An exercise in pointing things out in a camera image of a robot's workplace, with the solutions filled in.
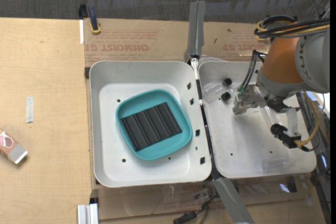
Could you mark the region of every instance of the black knob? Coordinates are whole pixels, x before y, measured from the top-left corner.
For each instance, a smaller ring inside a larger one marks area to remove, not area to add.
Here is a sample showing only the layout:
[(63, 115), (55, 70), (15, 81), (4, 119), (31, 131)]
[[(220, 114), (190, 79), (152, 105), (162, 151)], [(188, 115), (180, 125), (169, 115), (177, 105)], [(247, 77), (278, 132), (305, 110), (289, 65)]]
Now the black knob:
[(227, 78), (227, 79), (223, 80), (222, 84), (223, 84), (224, 87), (229, 87), (232, 84), (232, 80)]
[(225, 92), (222, 94), (222, 96), (220, 97), (222, 99), (223, 102), (226, 102), (227, 100), (229, 100), (231, 98), (231, 94), (228, 92)]
[(278, 123), (275, 123), (271, 126), (271, 133), (280, 139), (281, 141), (284, 139), (284, 132), (288, 129)]

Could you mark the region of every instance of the yellow cable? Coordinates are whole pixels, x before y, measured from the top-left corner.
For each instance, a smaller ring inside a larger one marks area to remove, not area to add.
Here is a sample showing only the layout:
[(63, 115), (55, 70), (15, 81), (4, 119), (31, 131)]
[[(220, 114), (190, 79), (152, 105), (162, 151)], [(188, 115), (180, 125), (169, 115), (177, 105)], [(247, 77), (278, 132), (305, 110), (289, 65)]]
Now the yellow cable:
[[(257, 23), (257, 29), (258, 29), (259, 31), (261, 31), (261, 32), (267, 31), (267, 29), (261, 27), (261, 23), (262, 23), (262, 22), (263, 22), (263, 21), (261, 20), (261, 21), (259, 21), (259, 22)], [(280, 20), (280, 21), (277, 21), (277, 23), (287, 23), (288, 25), (292, 24), (291, 22), (288, 22), (288, 21), (286, 21), (286, 20)]]
[(315, 118), (316, 123), (315, 123), (315, 128), (314, 128), (314, 130), (312, 131), (312, 133), (310, 134), (310, 136), (309, 136), (306, 140), (304, 140), (304, 141), (301, 141), (301, 140), (295, 140), (295, 143), (298, 145), (299, 148), (301, 148), (302, 146), (304, 146), (304, 145), (306, 145), (308, 142), (310, 142), (310, 141), (312, 140), (312, 138), (315, 136), (315, 134), (317, 133), (317, 130), (318, 130), (318, 128), (319, 128), (319, 119), (318, 119), (318, 117), (317, 117), (317, 114), (316, 114), (316, 111), (315, 111), (315, 109), (314, 109), (314, 107), (313, 107), (313, 104), (311, 103), (311, 100), (310, 100), (310, 98), (308, 97), (308, 95), (307, 95), (306, 92), (304, 92), (303, 95), (304, 95), (304, 97), (305, 97), (305, 98), (307, 99), (307, 101), (308, 101), (309, 107), (310, 107), (310, 109), (312, 110), (312, 112), (313, 112), (313, 114), (314, 114), (314, 118)]
[[(291, 33), (291, 34), (288, 34), (288, 35), (297, 35), (297, 34), (304, 34), (304, 33), (311, 33), (311, 32), (315, 32), (315, 31), (320, 31), (320, 30), (326, 30), (328, 29), (330, 25), (324, 25), (324, 26), (318, 26), (318, 27), (315, 27), (315, 28), (311, 28), (311, 29), (306, 29), (306, 30), (302, 30), (302, 31), (297, 31), (295, 33)], [(281, 33), (286, 33), (287, 30), (284, 30), (284, 31), (276, 31), (274, 32), (275, 34), (281, 34)]]

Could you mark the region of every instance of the cardboard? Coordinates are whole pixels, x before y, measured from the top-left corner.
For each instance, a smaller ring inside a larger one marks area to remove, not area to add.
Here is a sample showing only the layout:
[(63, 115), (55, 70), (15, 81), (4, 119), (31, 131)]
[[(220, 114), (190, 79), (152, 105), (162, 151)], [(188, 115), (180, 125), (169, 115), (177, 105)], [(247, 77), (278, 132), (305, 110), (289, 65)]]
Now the cardboard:
[[(183, 61), (188, 43), (188, 22), (98, 19), (101, 32), (90, 31), (84, 20), (86, 67), (102, 60)], [(266, 53), (269, 40), (257, 41), (255, 24), (204, 23), (202, 55), (221, 60), (248, 61), (254, 49)]]

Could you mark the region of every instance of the teal tray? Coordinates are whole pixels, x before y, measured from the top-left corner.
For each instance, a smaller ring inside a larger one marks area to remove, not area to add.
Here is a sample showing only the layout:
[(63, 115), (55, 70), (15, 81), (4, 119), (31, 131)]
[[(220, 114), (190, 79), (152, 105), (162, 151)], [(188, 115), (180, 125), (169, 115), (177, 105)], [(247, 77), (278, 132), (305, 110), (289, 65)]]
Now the teal tray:
[[(164, 102), (167, 102), (182, 132), (135, 151), (121, 119)], [(170, 92), (162, 89), (143, 92), (123, 101), (117, 108), (116, 118), (121, 134), (131, 151), (135, 156), (145, 161), (153, 161), (180, 150), (190, 142), (193, 135), (191, 124), (176, 98)]]

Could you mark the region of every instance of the metal bracket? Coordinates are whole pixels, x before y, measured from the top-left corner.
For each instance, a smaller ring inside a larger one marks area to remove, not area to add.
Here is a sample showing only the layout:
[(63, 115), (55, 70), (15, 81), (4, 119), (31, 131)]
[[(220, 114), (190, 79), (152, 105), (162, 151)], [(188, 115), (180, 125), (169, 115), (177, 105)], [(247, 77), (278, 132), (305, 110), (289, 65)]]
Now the metal bracket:
[(289, 136), (296, 136), (299, 133), (298, 113), (296, 108), (292, 108), (286, 111), (287, 116), (287, 129), (285, 133)]
[(213, 185), (234, 224), (255, 223), (230, 179), (219, 178), (213, 181)]
[(184, 54), (185, 62), (189, 61), (190, 56), (199, 58), (202, 55), (204, 15), (205, 1), (190, 3), (188, 47)]
[(98, 204), (78, 205), (77, 224), (99, 224)]
[(95, 12), (95, 8), (93, 6), (89, 6), (89, 14), (90, 14), (90, 30), (91, 32), (96, 35), (100, 33), (100, 25), (97, 22), (97, 16)]

